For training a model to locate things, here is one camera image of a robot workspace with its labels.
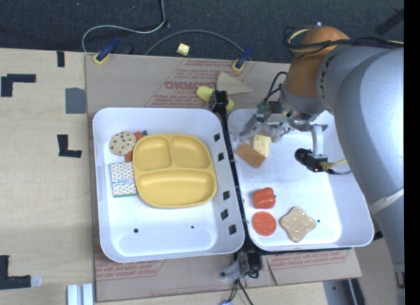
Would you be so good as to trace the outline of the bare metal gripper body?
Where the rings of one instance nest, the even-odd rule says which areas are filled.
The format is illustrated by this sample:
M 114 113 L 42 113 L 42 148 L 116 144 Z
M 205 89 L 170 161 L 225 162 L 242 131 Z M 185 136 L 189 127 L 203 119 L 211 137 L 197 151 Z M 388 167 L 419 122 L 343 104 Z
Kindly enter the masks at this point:
M 271 129 L 307 131 L 318 115 L 309 115 L 292 108 L 287 102 L 261 102 L 257 107 L 257 121 Z

